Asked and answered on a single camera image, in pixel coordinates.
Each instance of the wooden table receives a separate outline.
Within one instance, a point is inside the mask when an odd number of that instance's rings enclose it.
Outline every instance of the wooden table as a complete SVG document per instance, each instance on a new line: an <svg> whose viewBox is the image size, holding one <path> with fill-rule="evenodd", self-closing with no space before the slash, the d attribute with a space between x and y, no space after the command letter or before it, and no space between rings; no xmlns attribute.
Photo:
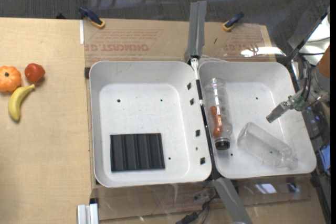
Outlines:
<svg viewBox="0 0 336 224"><path fill-rule="evenodd" d="M85 52L79 21L0 18L0 66L23 75L35 62L46 70L22 105L19 123L8 115L10 94L0 93L0 222L76 223L76 208L88 204L91 171ZM310 199L247 207L254 223L324 223L314 188ZM175 223L186 214L144 218ZM230 223L225 209L208 223ZM139 218L103 223L143 223Z"/></svg>

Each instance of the plastic bottle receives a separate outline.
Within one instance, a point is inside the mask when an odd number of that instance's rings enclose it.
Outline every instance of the plastic bottle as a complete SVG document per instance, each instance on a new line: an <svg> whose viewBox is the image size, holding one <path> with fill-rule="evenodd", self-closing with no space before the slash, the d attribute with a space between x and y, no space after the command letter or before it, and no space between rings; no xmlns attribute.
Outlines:
<svg viewBox="0 0 336 224"><path fill-rule="evenodd" d="M210 133L218 150L230 148L232 122L225 82L212 78L204 83L205 107Z"/></svg>
<svg viewBox="0 0 336 224"><path fill-rule="evenodd" d="M241 130L238 146L274 167L290 169L298 167L298 159L294 157L289 145L252 122L247 123Z"/></svg>

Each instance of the red tomato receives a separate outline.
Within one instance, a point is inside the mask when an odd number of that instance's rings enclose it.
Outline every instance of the red tomato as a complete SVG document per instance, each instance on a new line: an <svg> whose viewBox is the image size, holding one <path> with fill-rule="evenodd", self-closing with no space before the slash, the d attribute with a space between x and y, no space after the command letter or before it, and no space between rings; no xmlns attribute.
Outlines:
<svg viewBox="0 0 336 224"><path fill-rule="evenodd" d="M36 63L30 63L25 69L26 78L30 83L39 81L45 73L44 68Z"/></svg>

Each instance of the transparent plastic sheet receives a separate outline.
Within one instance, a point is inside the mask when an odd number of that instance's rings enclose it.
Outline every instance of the transparent plastic sheet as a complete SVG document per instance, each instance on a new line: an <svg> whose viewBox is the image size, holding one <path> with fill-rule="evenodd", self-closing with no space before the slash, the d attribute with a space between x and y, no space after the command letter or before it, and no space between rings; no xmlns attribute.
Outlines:
<svg viewBox="0 0 336 224"><path fill-rule="evenodd" d="M297 5L301 0L288 1ZM183 13L178 13L181 10L179 9L181 8L179 3L135 0L100 0L97 2L92 0L90 8L98 14L108 14L110 16L109 3L114 3L113 15L112 18L103 17L106 22L103 29L93 27L87 19L83 20L87 68L102 60L185 61L189 21L188 15L185 15L187 12L184 12L184 18L182 18ZM307 30L310 30L307 25L305 27L299 25L296 30L287 31L292 40L292 45L281 42L281 34L275 31L279 24L274 21L276 21L276 18L279 22L284 22L286 16L281 13L283 10L275 10L274 16L271 17L265 14L263 16L254 14L254 19L245 16L235 25L232 31L225 32L222 29L223 22L240 12L241 9L236 5L230 6L228 9L222 6L221 8L225 10L224 13L212 12L214 5L220 5L221 3L223 4L221 0L208 2L205 46L201 57L205 61L276 62L278 58L286 56L284 51L290 53L298 45L300 37L303 37ZM133 19L134 14L124 13L128 8L134 8L137 5L141 10L140 13L144 15L141 19ZM146 9L150 7L151 10L155 10L158 6L167 10L167 16L148 15L153 14L153 11L147 13ZM321 10L309 10L308 14L317 16L319 11ZM97 198L99 201L99 215L102 223L176 223L192 212L200 213L199 218L194 222L201 223L202 218L207 214L202 211L202 205L212 198L210 208L213 210L208 213L207 219L205 219L206 223L215 221L232 223L228 212L223 209L223 201L216 196L217 193L211 180L190 184L148 185L127 188L105 188L100 185L93 172L89 81L87 81L87 90L92 171L91 198ZM263 212L262 209L267 205L276 205L279 202L287 202L289 207L273 208L272 214L283 213L294 218L296 211L299 210L295 201L302 200L305 203L311 200L311 197L317 199L310 181L310 175L299 175L239 179L233 180L233 183L250 216L258 222L258 219L274 221L271 214ZM313 211L314 205L308 205L308 208ZM323 218L319 213L317 212L316 218Z"/></svg>

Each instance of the robotic arm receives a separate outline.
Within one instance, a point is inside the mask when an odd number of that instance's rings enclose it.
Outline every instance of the robotic arm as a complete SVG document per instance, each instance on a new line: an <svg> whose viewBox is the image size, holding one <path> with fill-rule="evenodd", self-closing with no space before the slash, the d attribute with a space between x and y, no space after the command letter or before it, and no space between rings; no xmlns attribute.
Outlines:
<svg viewBox="0 0 336 224"><path fill-rule="evenodd" d="M279 118L289 109L303 111L317 102L330 100L330 45L319 63L312 69L305 68L305 85L287 101L281 102L266 116L269 123Z"/></svg>

